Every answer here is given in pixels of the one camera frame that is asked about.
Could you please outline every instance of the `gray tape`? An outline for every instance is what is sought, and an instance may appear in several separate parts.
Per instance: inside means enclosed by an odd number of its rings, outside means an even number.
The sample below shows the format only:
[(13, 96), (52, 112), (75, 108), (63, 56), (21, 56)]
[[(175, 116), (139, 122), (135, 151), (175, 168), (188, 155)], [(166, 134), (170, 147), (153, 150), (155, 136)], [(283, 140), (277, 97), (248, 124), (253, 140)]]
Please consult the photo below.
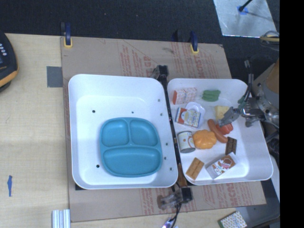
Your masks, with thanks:
[(47, 66), (47, 86), (50, 88), (60, 88), (62, 85), (62, 67)]

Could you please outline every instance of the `yellow cheese toy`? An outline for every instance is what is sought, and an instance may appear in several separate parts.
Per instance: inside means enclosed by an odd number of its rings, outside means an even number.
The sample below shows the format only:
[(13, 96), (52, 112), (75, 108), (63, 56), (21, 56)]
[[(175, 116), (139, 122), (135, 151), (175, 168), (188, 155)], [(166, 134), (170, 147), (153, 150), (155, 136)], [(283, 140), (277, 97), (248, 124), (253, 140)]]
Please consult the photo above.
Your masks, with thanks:
[(229, 106), (217, 105), (215, 108), (215, 117), (216, 120), (222, 119), (224, 117), (224, 113), (229, 110)]

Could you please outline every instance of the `cardboard sheet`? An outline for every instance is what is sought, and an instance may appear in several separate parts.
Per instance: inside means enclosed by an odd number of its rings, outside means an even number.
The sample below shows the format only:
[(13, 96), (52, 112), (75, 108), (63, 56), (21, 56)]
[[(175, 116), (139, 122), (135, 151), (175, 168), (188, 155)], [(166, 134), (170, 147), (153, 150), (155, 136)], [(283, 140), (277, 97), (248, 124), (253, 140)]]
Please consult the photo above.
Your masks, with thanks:
[[(191, 52), (184, 42), (138, 41), (105, 38), (72, 38), (64, 47), (61, 38), (68, 189), (72, 222), (175, 213), (161, 210), (157, 199), (171, 188), (82, 190), (72, 176), (68, 82), (76, 74), (150, 77), (157, 65), (167, 65), (173, 78), (231, 78), (221, 45), (199, 44)], [(261, 182), (191, 186), (193, 200), (181, 212), (265, 204)]]

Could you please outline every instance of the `white tray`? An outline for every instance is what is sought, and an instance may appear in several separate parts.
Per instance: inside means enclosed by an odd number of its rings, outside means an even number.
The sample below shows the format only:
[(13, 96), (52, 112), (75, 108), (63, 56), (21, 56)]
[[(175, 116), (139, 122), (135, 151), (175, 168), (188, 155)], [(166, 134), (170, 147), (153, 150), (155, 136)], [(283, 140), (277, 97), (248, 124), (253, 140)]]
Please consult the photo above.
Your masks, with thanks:
[[(204, 122), (198, 129), (174, 122), (176, 134), (187, 130), (192, 131), (192, 133), (201, 129), (209, 130), (207, 120), (210, 118), (215, 119), (214, 106), (226, 105), (237, 108), (238, 100), (245, 93), (247, 85), (237, 79), (173, 79), (168, 83), (168, 94), (173, 118), (175, 118), (178, 107), (186, 106), (186, 104), (174, 105), (172, 103), (173, 92), (175, 89), (187, 87), (195, 87), (197, 89), (197, 96), (194, 101), (201, 104), (206, 110)], [(201, 99), (204, 90), (216, 89), (221, 91), (218, 101), (207, 102)], [(245, 127), (245, 119), (240, 116), (232, 124), (234, 130), (227, 136), (237, 139), (237, 165), (214, 180), (210, 177), (206, 171), (206, 167), (225, 155), (226, 144), (220, 143), (219, 141), (217, 141), (211, 149), (196, 149), (190, 153), (180, 153), (183, 173), (190, 183), (207, 185), (241, 181), (261, 181), (267, 180), (272, 176), (273, 166), (260, 122), (255, 122), (253, 126), (247, 128)], [(196, 180), (186, 175), (186, 171), (194, 157), (197, 157), (205, 163)]]
[[(68, 84), (72, 174), (84, 189), (159, 188), (172, 186), (178, 177), (174, 143), (163, 86), (152, 78), (79, 74)], [(150, 121), (158, 131), (162, 165), (154, 174), (118, 177), (101, 162), (99, 132), (117, 117)]]

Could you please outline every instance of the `tin can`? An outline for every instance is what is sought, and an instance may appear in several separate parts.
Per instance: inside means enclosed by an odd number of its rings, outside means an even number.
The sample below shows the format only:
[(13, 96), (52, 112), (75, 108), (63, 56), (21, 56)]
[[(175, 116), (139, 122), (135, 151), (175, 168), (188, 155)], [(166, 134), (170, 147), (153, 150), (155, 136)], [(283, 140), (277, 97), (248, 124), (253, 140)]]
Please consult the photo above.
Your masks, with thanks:
[(190, 153), (195, 151), (194, 141), (191, 131), (183, 131), (177, 135), (177, 141), (181, 153)]

